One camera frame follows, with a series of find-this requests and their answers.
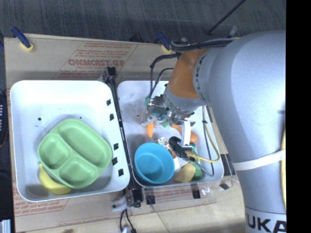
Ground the black cylinder on white bracket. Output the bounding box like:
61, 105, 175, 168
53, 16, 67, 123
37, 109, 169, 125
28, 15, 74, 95
168, 120, 195, 159

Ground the blue bowl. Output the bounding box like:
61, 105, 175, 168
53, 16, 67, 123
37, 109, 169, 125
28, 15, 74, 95
134, 142, 175, 185

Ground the white plastic tray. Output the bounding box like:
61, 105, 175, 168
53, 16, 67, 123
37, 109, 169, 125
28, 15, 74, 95
9, 80, 131, 202
116, 80, 225, 188

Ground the yellow lemon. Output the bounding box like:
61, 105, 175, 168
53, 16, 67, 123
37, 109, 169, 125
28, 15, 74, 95
173, 162, 196, 183

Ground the orange carrot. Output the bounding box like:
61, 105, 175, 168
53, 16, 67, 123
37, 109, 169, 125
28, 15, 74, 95
146, 121, 155, 139

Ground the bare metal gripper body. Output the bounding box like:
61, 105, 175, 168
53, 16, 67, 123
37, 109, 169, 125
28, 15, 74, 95
146, 94, 196, 126

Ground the orange sausage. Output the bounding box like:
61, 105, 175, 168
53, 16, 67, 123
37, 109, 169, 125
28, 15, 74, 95
171, 123, 198, 144

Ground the yellow banana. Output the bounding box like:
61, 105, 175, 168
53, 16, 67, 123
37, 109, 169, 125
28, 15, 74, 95
38, 163, 72, 196

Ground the brown cardboard board, red print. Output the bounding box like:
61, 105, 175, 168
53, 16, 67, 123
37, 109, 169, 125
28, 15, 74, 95
3, 33, 246, 233

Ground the black block with thin wires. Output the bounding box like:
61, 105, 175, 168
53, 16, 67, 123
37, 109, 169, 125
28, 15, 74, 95
104, 66, 118, 82
125, 187, 144, 207

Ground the green divided plate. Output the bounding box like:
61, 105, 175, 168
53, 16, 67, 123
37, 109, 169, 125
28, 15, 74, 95
37, 117, 113, 190

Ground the green pepper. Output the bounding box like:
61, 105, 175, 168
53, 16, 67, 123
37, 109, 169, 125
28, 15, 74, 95
190, 161, 205, 181

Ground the white and brown packet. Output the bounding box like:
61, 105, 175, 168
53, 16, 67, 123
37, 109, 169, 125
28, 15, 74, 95
155, 136, 181, 170

